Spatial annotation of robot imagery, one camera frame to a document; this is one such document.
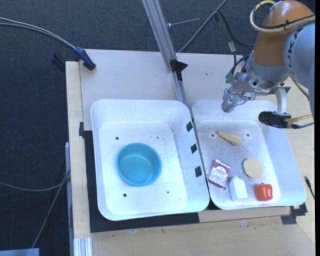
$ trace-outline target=black mat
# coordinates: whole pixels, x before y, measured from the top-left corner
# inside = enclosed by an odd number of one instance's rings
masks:
[[[90,230],[92,233],[199,223],[199,216],[197,212],[144,217],[120,221],[112,221],[104,218],[98,209],[95,152],[92,131],[85,131],[83,133],[83,137],[85,143]]]

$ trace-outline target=aluminum rod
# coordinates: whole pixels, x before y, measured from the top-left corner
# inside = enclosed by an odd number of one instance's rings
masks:
[[[161,52],[166,70],[170,73],[172,72],[170,61],[177,60],[177,56],[161,5],[158,0],[142,0],[142,3]],[[178,101],[188,106],[183,83],[178,79],[177,72],[173,72],[173,75],[176,97]]]

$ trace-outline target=black clip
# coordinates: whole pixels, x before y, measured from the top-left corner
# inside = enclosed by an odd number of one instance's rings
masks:
[[[53,55],[51,59],[52,65],[54,65],[58,70],[60,70],[63,73],[66,73],[65,62],[65,59],[61,56],[61,54],[58,51]]]
[[[176,77],[178,78],[178,80],[182,81],[181,72],[188,66],[188,64],[177,61],[176,59],[172,59],[170,61],[170,66],[171,66],[172,72],[173,73],[176,72]]]

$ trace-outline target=tan disk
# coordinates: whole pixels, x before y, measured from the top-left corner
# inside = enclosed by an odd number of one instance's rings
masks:
[[[254,158],[247,158],[243,162],[243,168],[245,174],[250,178],[257,178],[262,174],[262,166],[260,162]]]
[[[242,141],[242,137],[240,135],[232,134],[225,131],[218,131],[217,134],[225,139],[227,142],[230,142],[234,146],[238,146],[240,142]]]

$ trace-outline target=small box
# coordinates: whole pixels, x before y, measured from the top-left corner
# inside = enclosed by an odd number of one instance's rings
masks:
[[[209,181],[219,188],[225,186],[230,166],[220,160],[216,159],[213,164],[211,173],[208,175]]]

